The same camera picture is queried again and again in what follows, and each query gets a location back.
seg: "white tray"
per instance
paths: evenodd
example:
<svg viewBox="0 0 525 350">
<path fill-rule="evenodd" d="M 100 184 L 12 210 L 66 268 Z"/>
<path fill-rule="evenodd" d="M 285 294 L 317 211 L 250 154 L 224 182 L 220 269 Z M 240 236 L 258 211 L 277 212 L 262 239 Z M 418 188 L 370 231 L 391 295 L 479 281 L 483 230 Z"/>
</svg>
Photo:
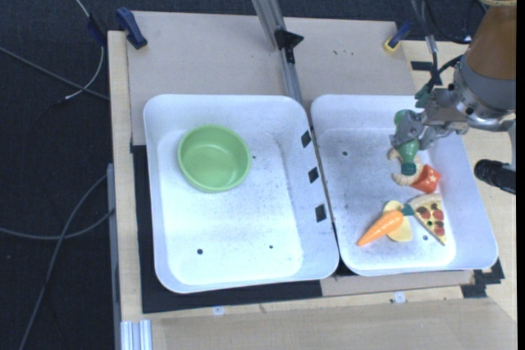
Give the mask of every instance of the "white tray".
<svg viewBox="0 0 525 350">
<path fill-rule="evenodd" d="M 360 275 L 386 275 L 430 270 L 483 269 L 495 262 L 497 245 L 461 136 L 438 139 L 423 163 L 442 175 L 447 244 L 441 245 L 413 218 L 413 240 L 378 239 L 364 247 L 357 241 L 389 200 L 407 202 L 422 192 L 399 186 L 400 172 L 388 161 L 394 114 L 413 109 L 413 97 L 325 95 L 312 104 L 312 121 L 343 262 Z"/>
<path fill-rule="evenodd" d="M 248 177 L 230 191 L 202 193 L 180 171 L 178 143 L 202 124 L 234 130 L 253 155 Z M 310 182 L 317 158 L 308 126 L 304 109 L 281 96 L 166 94 L 148 101 L 153 253 L 164 286 L 193 293 L 319 280 L 335 271 L 339 252 L 321 177 Z"/>
</svg>

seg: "wooden table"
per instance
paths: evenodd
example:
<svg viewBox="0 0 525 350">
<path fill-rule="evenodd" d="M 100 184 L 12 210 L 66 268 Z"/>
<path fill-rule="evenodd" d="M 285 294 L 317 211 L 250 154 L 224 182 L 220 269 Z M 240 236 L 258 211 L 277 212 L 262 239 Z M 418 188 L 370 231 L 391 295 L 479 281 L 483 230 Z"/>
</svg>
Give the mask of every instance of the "wooden table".
<svg viewBox="0 0 525 350">
<path fill-rule="evenodd" d="M 189 14 L 138 15 L 141 28 L 148 27 L 148 22 L 152 19 L 164 21 L 169 18 L 168 20 L 179 24 L 177 28 L 191 22 L 206 25 L 208 19 L 203 15 Z M 210 16 L 209 19 L 211 29 L 206 33 L 206 38 L 211 40 L 216 39 L 214 35 L 217 34 L 213 33 L 213 28 L 217 19 L 227 19 L 234 27 L 238 25 L 241 29 L 240 34 L 236 30 L 233 33 L 237 33 L 236 36 L 241 37 L 244 42 L 249 39 L 247 34 L 259 31 L 253 29 L 257 28 L 256 17 Z M 308 84 L 308 78 L 316 77 L 316 66 L 326 65 L 327 61 L 331 63 L 331 69 L 338 77 L 346 68 L 354 72 L 356 69 L 361 70 L 363 63 L 367 62 L 371 63 L 369 67 L 372 69 L 380 69 L 378 71 L 383 72 L 379 84 L 374 83 L 371 86 L 371 80 L 377 82 L 374 74 L 368 75 L 368 79 L 363 79 L 363 75 L 354 73 L 361 78 L 357 83 L 352 80 L 346 84 L 339 82 L 319 88 L 325 92 L 337 86 L 342 92 L 336 93 L 381 94 L 388 93 L 388 89 L 395 85 L 397 94 L 412 93 L 413 82 L 420 86 L 427 81 L 428 74 L 409 70 L 411 61 L 428 61 L 428 51 L 424 42 L 403 42 L 403 48 L 393 56 L 383 52 L 382 40 L 395 31 L 393 23 L 295 19 L 287 20 L 287 26 L 292 31 L 307 30 L 308 34 L 313 32 L 314 39 L 324 39 L 320 51 L 317 51 L 315 46 L 312 47 L 312 44 L 302 51 L 297 47 L 298 69 L 301 69 L 301 60 L 312 68 L 306 70 L 306 75 L 303 76 L 307 80 L 305 84 Z M 222 30 L 223 26 L 219 25 L 217 28 Z M 326 28 L 331 28 L 330 34 L 325 34 Z M 338 30 L 346 39 L 341 39 L 340 34 L 334 34 L 334 31 Z M 153 38 L 152 48 L 158 46 L 154 42 L 155 37 L 165 36 L 160 32 L 146 32 L 146 38 L 149 35 Z M 196 30 L 195 34 L 202 35 L 202 28 Z M 259 32 L 254 35 L 254 40 L 258 39 L 258 34 Z M 336 44 L 326 43 L 331 37 L 336 37 Z M 191 40 L 187 33 L 185 38 Z M 141 137 L 141 121 L 137 117 L 141 114 L 144 100 L 166 89 L 169 91 L 170 88 L 158 82 L 158 78 L 162 79 L 162 72 L 166 71 L 162 66 L 152 70 L 151 77 L 147 78 L 148 83 L 145 83 L 148 86 L 146 89 L 136 88 L 143 83 L 140 80 L 135 81 L 135 87 L 133 83 L 130 87 L 130 65 L 137 60 L 145 60 L 144 57 L 138 56 L 145 52 L 135 51 L 126 42 L 126 34 L 120 31 L 110 31 L 108 42 L 118 248 L 114 261 L 115 278 L 118 279 L 115 285 L 118 296 L 116 326 L 118 328 L 121 321 L 121 331 L 129 332 L 127 329 L 134 323 L 143 321 L 143 337 L 148 337 L 151 333 L 153 348 L 156 350 L 321 347 L 406 349 L 423 346 L 440 350 L 476 347 L 517 348 L 515 196 L 482 183 L 478 183 L 478 187 L 495 231 L 500 247 L 500 261 L 506 276 L 502 284 L 488 287 L 488 298 L 463 298 L 459 286 L 475 283 L 472 270 L 437 271 L 377 277 L 330 277 L 321 281 L 322 298 L 144 314 L 135 216 L 135 179 L 130 144 L 140 144 L 144 141 Z M 269 56 L 270 53 L 262 44 L 258 44 L 258 41 L 249 43 L 252 46 L 248 51 L 250 58 L 253 58 L 253 55 L 258 58 Z M 440 63 L 464 51 L 464 47 L 451 43 L 438 44 Z M 187 50 L 194 48 L 192 45 L 189 41 L 189 45 L 177 47 Z M 211 45 L 208 45 L 208 51 L 215 48 L 216 52 L 223 54 L 223 46 L 213 47 L 213 41 Z M 184 67 L 184 59 L 177 57 L 177 60 L 178 66 Z M 312 63 L 315 60 L 320 61 L 320 64 Z M 385 66 L 391 68 L 390 75 L 385 72 Z M 155 76 L 156 72 L 160 72 L 158 78 Z M 410 80 L 409 85 L 406 84 L 406 78 Z M 301 76 L 299 79 L 303 86 L 304 80 Z M 398 84 L 395 84 L 396 79 L 400 80 Z M 226 81 L 226 84 L 231 89 L 231 82 Z M 363 92 L 363 87 L 367 86 L 370 87 L 370 92 Z M 235 89 L 245 89 L 245 84 Z M 265 89 L 278 90 L 282 87 L 270 81 L 268 86 L 259 82 L 254 89 L 266 93 Z M 304 89 L 306 101 L 311 101 L 318 94 L 315 86 Z M 464 142 L 472 167 L 481 158 L 501 161 L 510 159 L 510 144 L 506 134 L 471 130 L 464 137 Z M 125 340 L 132 336 L 124 335 Z"/>
</svg>

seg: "toy carrot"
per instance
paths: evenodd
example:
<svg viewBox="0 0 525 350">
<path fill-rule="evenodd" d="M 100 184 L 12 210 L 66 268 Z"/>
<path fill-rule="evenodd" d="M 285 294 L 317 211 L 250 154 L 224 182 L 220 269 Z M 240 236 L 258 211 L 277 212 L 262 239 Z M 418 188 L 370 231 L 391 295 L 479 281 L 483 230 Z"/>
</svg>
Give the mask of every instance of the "toy carrot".
<svg viewBox="0 0 525 350">
<path fill-rule="evenodd" d="M 405 216 L 413 215 L 411 206 L 405 206 L 402 210 L 390 210 L 383 213 L 379 219 L 367 230 L 367 232 L 358 241 L 358 246 L 361 247 L 371 241 L 379 239 L 380 237 L 393 232 L 398 229 L 403 223 Z"/>
</svg>

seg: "toy pizza slice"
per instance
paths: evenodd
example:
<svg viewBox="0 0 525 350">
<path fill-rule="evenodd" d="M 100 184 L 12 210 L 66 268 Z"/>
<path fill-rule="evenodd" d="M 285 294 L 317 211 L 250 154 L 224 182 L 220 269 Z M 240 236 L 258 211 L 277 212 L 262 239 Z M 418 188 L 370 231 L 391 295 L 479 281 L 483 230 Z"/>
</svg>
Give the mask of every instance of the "toy pizza slice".
<svg viewBox="0 0 525 350">
<path fill-rule="evenodd" d="M 441 194 L 424 194 L 410 200 L 414 217 L 443 245 L 446 243 L 445 213 L 441 207 Z"/>
</svg>

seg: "green bowl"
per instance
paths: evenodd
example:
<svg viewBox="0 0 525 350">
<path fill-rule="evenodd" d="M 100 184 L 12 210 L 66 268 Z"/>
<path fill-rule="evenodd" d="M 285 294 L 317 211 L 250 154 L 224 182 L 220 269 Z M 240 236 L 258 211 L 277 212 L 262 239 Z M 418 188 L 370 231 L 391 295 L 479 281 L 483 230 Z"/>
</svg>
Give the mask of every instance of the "green bowl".
<svg viewBox="0 0 525 350">
<path fill-rule="evenodd" d="M 186 133 L 177 158 L 188 182 L 206 193 L 226 191 L 242 183 L 252 161 L 246 142 L 219 125 L 201 125 Z"/>
</svg>

